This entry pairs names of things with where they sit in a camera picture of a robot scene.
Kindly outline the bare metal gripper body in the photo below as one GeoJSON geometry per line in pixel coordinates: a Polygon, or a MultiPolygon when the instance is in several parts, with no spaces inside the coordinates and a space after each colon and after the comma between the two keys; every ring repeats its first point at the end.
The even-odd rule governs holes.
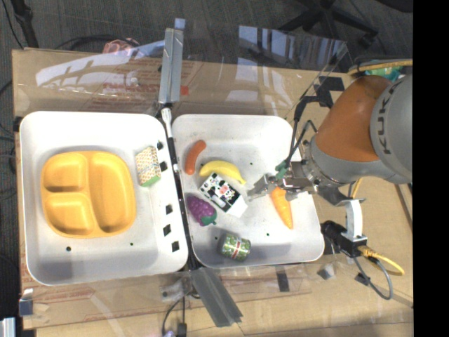
{"type": "Polygon", "coordinates": [[[268,175],[268,182],[288,193],[316,192],[313,175],[308,171],[308,161],[282,161],[275,167],[275,174],[268,175]]]}

